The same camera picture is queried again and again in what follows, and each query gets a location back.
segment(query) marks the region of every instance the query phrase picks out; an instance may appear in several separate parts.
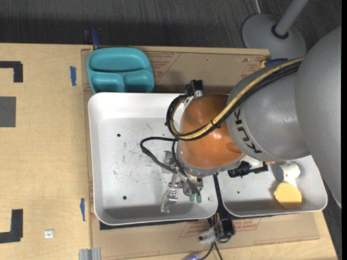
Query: wooden table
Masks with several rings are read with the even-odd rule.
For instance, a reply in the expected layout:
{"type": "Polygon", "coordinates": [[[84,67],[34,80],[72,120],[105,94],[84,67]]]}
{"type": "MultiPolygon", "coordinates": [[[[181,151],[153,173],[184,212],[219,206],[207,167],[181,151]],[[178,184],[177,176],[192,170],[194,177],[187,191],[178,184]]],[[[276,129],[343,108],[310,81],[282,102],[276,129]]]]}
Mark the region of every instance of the wooden table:
{"type": "MultiPolygon", "coordinates": [[[[0,69],[0,96],[16,97],[16,127],[0,127],[0,232],[10,229],[11,210],[23,209],[23,238],[0,244],[0,259],[78,259],[80,249],[92,247],[82,49],[90,46],[0,44],[0,61],[23,64],[23,82],[14,82],[12,69],[0,69]],[[54,238],[45,238],[49,229],[54,238]]],[[[224,259],[336,259],[323,214],[314,217],[318,240],[221,254],[224,259]]],[[[218,259],[217,254],[208,259],[218,259]]]]}

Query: yellow cable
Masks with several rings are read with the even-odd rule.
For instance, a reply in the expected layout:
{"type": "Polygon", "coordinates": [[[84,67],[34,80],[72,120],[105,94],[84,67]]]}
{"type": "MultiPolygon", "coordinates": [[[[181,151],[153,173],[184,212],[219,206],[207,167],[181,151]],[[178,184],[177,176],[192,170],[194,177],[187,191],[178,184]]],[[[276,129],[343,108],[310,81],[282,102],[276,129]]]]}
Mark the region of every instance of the yellow cable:
{"type": "MultiPolygon", "coordinates": [[[[229,104],[227,104],[227,106],[212,120],[212,122],[210,122],[209,124],[206,124],[203,128],[201,128],[199,131],[186,135],[186,136],[179,136],[180,132],[177,131],[177,129],[174,126],[174,120],[170,119],[170,126],[172,131],[174,132],[174,134],[176,136],[179,136],[180,139],[185,139],[185,140],[189,140],[189,139],[193,139],[196,137],[201,136],[203,133],[205,133],[207,130],[211,129],[213,127],[214,124],[216,124],[217,122],[219,122],[223,116],[226,115],[226,113],[244,96],[244,94],[246,92],[248,92],[251,88],[253,88],[256,84],[260,83],[262,80],[264,80],[266,77],[270,76],[271,74],[273,74],[274,72],[285,68],[287,66],[290,66],[292,64],[301,62],[303,60],[303,58],[298,58],[289,62],[286,62],[284,64],[281,64],[273,69],[268,70],[267,72],[265,72],[264,74],[260,75],[259,77],[257,77],[255,80],[253,80],[251,83],[249,83],[248,85],[246,85],[244,87],[244,89],[242,89],[237,96],[235,96],[230,102],[229,104]]],[[[174,116],[176,109],[178,108],[178,106],[181,104],[178,103],[176,108],[173,110],[172,112],[172,116],[174,116]]]]}

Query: gray pole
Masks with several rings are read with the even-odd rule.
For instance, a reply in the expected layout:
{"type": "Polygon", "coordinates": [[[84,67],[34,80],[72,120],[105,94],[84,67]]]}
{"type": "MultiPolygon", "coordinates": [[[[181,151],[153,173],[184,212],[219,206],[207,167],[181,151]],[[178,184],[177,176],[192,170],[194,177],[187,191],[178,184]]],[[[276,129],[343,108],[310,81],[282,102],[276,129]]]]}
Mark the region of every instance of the gray pole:
{"type": "Polygon", "coordinates": [[[275,28],[280,36],[285,36],[309,0],[293,0],[275,28]]]}

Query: teal container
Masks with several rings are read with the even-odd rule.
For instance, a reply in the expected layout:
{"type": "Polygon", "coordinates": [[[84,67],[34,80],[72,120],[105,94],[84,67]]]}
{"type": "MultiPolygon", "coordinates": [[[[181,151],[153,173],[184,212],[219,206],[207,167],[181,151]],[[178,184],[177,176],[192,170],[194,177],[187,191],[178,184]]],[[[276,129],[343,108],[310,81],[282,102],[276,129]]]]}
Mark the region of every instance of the teal container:
{"type": "Polygon", "coordinates": [[[154,89],[151,63],[136,48],[97,49],[88,57],[87,71],[94,93],[150,93],[154,89]]]}

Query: black cable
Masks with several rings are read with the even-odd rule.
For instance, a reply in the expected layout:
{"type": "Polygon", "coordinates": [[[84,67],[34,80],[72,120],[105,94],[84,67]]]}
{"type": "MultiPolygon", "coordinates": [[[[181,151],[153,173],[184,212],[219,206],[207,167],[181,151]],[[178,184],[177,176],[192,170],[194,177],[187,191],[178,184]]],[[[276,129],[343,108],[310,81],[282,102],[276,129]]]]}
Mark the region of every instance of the black cable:
{"type": "Polygon", "coordinates": [[[213,242],[213,244],[215,245],[215,248],[216,248],[216,251],[217,251],[217,253],[218,253],[218,255],[219,255],[219,258],[220,258],[221,260],[223,260],[221,254],[220,254],[220,252],[219,252],[219,249],[218,249],[218,247],[217,247],[216,242],[213,242]]]}
{"type": "Polygon", "coordinates": [[[223,238],[217,239],[217,242],[221,243],[221,244],[225,244],[228,243],[230,241],[232,237],[228,237],[226,240],[223,240],[223,238]]]}
{"type": "Polygon", "coordinates": [[[265,78],[263,81],[261,81],[260,83],[258,83],[257,85],[255,85],[253,88],[251,88],[248,92],[246,92],[240,99],[238,102],[235,103],[235,105],[221,118],[221,120],[219,122],[217,122],[216,124],[214,124],[214,126],[212,126],[212,128],[210,128],[209,130],[207,130],[206,132],[204,132],[203,134],[201,134],[200,136],[197,136],[195,138],[191,138],[191,139],[183,139],[181,137],[193,134],[195,132],[198,132],[199,130],[201,130],[204,126],[192,131],[192,132],[188,132],[188,133],[184,133],[184,134],[175,134],[170,126],[170,120],[172,120],[172,114],[174,112],[174,109],[177,107],[177,105],[179,103],[182,102],[183,97],[186,97],[184,95],[180,95],[177,98],[175,98],[172,103],[169,106],[169,109],[166,113],[166,123],[165,125],[167,125],[170,133],[175,136],[177,139],[179,140],[183,140],[183,141],[194,141],[194,140],[198,140],[206,135],[208,135],[209,133],[211,133],[214,129],[218,128],[219,126],[221,126],[221,124],[236,110],[236,108],[242,104],[246,99],[248,99],[252,94],[254,94],[255,92],[257,92],[259,89],[265,87],[266,85],[284,77],[287,75],[291,75],[293,73],[295,73],[300,66],[300,62],[292,64],[288,67],[285,67],[281,70],[278,70],[276,72],[274,72],[273,74],[269,75],[269,77],[265,78]]]}
{"type": "Polygon", "coordinates": [[[149,156],[154,163],[156,163],[157,165],[161,166],[162,168],[166,169],[167,171],[169,172],[172,172],[172,173],[175,173],[177,174],[177,171],[175,171],[173,168],[163,164],[162,162],[160,162],[152,152],[150,152],[146,147],[143,146],[143,143],[146,142],[146,141],[150,141],[150,140],[163,140],[163,141],[176,141],[176,139],[170,139],[170,138],[162,138],[162,137],[159,137],[159,136],[152,136],[152,137],[149,137],[149,138],[146,138],[146,139],[143,139],[141,142],[140,142],[140,147],[141,147],[141,150],[143,153],[145,153],[147,156],[149,156]]]}
{"type": "MultiPolygon", "coordinates": [[[[184,171],[184,168],[180,165],[177,157],[176,157],[176,153],[175,153],[175,142],[177,141],[177,139],[171,139],[171,138],[163,138],[163,137],[160,137],[160,136],[152,136],[152,137],[149,137],[149,138],[146,138],[146,139],[143,139],[141,142],[140,142],[140,147],[141,147],[141,150],[143,153],[145,153],[147,156],[149,156],[157,165],[159,165],[160,167],[166,169],[167,171],[169,172],[172,172],[172,173],[175,173],[177,174],[177,171],[175,171],[173,168],[169,167],[168,165],[160,162],[157,157],[154,156],[154,154],[149,150],[147,149],[146,147],[144,147],[143,143],[145,143],[146,141],[150,141],[150,140],[162,140],[162,141],[172,141],[173,144],[172,144],[172,156],[173,156],[173,159],[175,160],[175,163],[176,163],[176,166],[178,167],[178,169],[184,174],[185,174],[185,171],[184,171]]],[[[200,191],[199,189],[189,180],[187,179],[187,183],[190,187],[190,189],[192,190],[192,192],[195,194],[197,194],[198,196],[200,195],[200,191]]]]}
{"type": "Polygon", "coordinates": [[[217,214],[215,213],[213,216],[212,216],[212,225],[215,225],[217,222],[217,214]]]}
{"type": "Polygon", "coordinates": [[[209,249],[208,252],[205,254],[205,256],[202,257],[202,258],[200,258],[200,260],[205,260],[205,259],[210,255],[212,249],[213,249],[213,243],[211,244],[210,249],[209,249]]]}

